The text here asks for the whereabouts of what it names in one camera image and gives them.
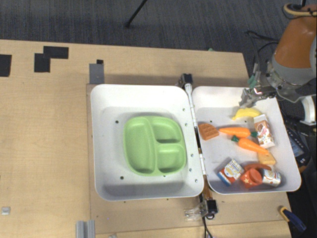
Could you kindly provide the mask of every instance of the yellow banana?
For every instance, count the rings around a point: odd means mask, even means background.
[[[240,117],[258,117],[260,115],[262,115],[262,113],[254,108],[239,109],[232,120],[236,120]]]

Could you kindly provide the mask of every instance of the blue tool handle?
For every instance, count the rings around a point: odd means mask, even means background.
[[[284,210],[283,213],[289,219],[289,221],[297,228],[299,232],[303,232],[306,230],[306,226],[304,223],[292,212],[288,210]]]

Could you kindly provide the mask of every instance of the soda can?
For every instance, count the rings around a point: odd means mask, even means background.
[[[281,174],[267,169],[260,169],[262,175],[262,183],[277,187],[281,183]]]

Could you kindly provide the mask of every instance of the wooden tabletop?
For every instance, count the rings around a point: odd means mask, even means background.
[[[35,73],[34,53],[43,53],[43,46],[69,47],[69,58],[51,59],[50,73]],[[103,60],[105,82],[115,84],[174,85],[182,73],[193,75],[194,86],[246,86],[247,79],[238,53],[0,40],[0,54],[12,55],[10,76],[0,77],[0,207],[11,207],[10,215],[0,215],[0,237],[74,238],[76,222],[94,217],[86,108],[90,63]],[[214,197],[219,213],[208,225],[215,237],[291,237],[277,210],[289,208],[286,193]],[[176,211],[179,202],[171,200]],[[115,207],[108,206],[113,214]],[[146,207],[151,200],[144,200]],[[153,224],[163,211],[158,216],[146,220],[149,228],[125,220],[116,225],[129,228],[96,237],[204,237],[200,222],[188,225],[179,216],[164,228],[164,221]]]

